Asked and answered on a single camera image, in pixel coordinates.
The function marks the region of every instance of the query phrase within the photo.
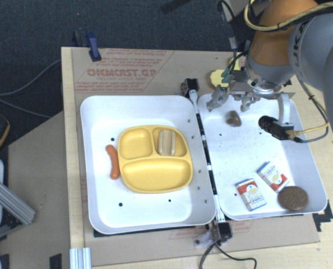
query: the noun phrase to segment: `sausage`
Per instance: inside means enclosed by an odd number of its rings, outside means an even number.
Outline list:
[[[112,169],[110,171],[110,178],[118,179],[119,175],[121,174],[121,171],[119,169],[119,161],[118,161],[117,150],[114,148],[113,145],[106,146],[105,150],[107,151],[107,153],[110,157],[110,160],[112,162]]]

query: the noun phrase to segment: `red and white box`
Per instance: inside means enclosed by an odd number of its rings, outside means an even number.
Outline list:
[[[266,204],[266,200],[254,179],[251,178],[240,182],[236,184],[236,188],[249,211]]]
[[[285,174],[280,172],[270,161],[265,163],[257,174],[276,192],[279,193],[289,180]]]

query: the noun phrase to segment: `yellow plate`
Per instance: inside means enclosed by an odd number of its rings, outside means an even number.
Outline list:
[[[173,155],[158,153],[161,131],[175,132]],[[193,177],[186,140],[172,127],[139,126],[125,130],[118,140],[118,161],[125,185],[136,192],[176,191],[186,187]]]

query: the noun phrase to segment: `blue object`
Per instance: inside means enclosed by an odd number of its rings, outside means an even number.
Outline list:
[[[87,32],[86,34],[86,42],[88,47],[90,47],[89,55],[93,62],[100,61],[101,56],[98,51],[97,46],[97,38],[95,37],[93,32]]]

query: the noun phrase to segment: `brown patty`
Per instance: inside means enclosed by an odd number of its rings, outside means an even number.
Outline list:
[[[287,186],[280,191],[277,197],[281,206],[292,210],[299,211],[308,204],[308,195],[305,190],[298,186]]]

